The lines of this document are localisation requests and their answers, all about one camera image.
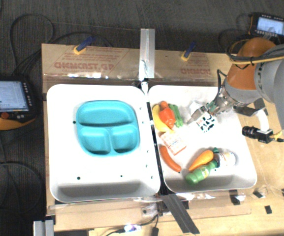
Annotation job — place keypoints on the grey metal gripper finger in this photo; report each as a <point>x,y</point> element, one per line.
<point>202,110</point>
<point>193,118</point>

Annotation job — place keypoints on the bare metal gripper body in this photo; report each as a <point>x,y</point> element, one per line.
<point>222,104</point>

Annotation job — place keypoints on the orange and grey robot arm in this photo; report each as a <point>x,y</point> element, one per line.
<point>242,67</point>

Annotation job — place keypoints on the white carton with black patches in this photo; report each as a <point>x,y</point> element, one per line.
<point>207,124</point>

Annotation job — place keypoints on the green vegetable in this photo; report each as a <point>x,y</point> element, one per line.
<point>178,118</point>

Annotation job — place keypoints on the orange bell pepper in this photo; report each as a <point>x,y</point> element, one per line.
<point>167,115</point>

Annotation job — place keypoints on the white packet with orange print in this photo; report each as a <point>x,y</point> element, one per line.
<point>173,142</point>

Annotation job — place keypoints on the yellow banana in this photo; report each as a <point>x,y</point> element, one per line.
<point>158,124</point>

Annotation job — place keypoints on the white plastic tray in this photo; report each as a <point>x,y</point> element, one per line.
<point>230,141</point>
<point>63,144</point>

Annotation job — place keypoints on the orange carrot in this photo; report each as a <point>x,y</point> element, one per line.
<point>202,158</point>

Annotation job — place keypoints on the orange sausage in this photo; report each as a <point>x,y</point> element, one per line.
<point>170,160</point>

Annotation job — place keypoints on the white bottle with orange label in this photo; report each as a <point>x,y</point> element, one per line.
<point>226,158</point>

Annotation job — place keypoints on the green bottle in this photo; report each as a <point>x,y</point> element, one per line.
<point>198,174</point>

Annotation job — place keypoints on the blue divided plate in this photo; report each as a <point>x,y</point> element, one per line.
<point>107,128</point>

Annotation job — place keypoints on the brown cardboard board red print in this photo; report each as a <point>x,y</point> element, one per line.
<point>87,63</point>

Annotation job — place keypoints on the black cylinder on white bracket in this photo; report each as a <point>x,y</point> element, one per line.
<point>263,134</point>

